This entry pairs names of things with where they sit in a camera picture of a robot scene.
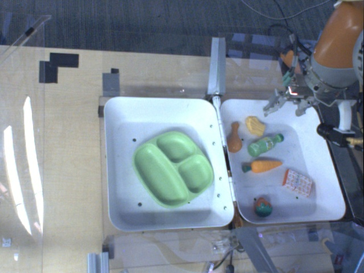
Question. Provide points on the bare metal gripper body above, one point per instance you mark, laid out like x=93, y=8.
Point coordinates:
x=321, y=91

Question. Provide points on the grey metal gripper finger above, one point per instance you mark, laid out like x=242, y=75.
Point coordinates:
x=275, y=102
x=303, y=108

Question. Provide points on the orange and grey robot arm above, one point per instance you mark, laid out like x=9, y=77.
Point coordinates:
x=338, y=33

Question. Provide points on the yellow ridged toy food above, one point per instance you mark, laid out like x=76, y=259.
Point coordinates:
x=255, y=126

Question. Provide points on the green plastic bottle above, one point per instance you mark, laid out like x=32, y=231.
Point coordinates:
x=260, y=147

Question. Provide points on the white plastic tray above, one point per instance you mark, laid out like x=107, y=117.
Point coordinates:
x=315, y=163
x=125, y=118

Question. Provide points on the brown toy chicken drumstick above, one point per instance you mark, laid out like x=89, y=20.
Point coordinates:
x=234, y=144

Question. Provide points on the orange toy carrot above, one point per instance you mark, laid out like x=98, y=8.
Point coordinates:
x=264, y=166

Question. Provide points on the orange and white carton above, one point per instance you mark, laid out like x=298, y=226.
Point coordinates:
x=298, y=183

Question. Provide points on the red and green toy strawberry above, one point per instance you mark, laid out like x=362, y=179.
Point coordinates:
x=263, y=207

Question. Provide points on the green divided plate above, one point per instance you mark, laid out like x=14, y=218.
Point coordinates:
x=162, y=175

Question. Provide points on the black cylinder on white bracket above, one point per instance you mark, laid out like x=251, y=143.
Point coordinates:
x=332, y=134

